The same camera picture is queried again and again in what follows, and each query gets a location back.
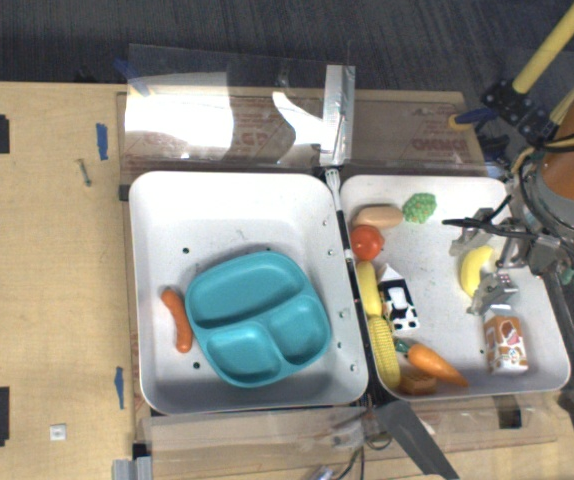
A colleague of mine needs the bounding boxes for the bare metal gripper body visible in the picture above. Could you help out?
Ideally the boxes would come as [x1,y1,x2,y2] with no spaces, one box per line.
[497,217,574,277]

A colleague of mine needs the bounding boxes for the yellow banana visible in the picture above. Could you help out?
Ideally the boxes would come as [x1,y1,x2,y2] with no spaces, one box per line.
[458,244,496,300]

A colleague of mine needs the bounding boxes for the orange and white carton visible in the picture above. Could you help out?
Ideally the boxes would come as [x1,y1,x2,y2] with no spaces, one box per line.
[482,303,530,376]

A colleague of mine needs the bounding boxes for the white plastic tray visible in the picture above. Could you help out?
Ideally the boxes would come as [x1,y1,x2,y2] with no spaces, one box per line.
[339,173,573,403]
[127,169,370,416]

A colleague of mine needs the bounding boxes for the green broccoli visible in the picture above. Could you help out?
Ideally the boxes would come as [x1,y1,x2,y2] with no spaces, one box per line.
[401,192,439,225]

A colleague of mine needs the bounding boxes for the tan bread roll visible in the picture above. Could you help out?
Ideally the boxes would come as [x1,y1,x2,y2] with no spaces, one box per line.
[353,204,405,231]

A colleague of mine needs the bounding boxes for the orange carrot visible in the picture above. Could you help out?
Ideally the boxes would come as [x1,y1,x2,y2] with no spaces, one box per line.
[394,339,470,389]

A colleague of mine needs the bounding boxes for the black and white milk carton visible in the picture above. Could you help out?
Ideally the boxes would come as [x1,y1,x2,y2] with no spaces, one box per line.
[376,262,422,333]

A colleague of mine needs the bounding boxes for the red tomato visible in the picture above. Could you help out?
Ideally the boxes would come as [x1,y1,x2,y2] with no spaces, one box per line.
[349,224,386,263]

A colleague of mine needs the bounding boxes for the smooth yellow toy vegetable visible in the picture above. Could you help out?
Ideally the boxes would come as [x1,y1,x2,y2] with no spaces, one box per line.
[355,260,384,318]

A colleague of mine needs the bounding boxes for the orange-brown biscuit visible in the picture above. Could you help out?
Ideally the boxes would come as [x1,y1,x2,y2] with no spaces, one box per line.
[397,367,439,397]

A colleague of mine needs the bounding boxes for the yellow corn cob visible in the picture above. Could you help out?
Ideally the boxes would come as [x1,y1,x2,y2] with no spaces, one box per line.
[366,315,402,390]

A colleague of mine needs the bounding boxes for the blue divided plate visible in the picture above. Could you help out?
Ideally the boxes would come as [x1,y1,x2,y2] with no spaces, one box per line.
[183,250,333,389]

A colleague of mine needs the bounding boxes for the orange sausage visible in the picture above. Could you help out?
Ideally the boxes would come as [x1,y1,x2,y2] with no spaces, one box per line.
[160,287,195,355]

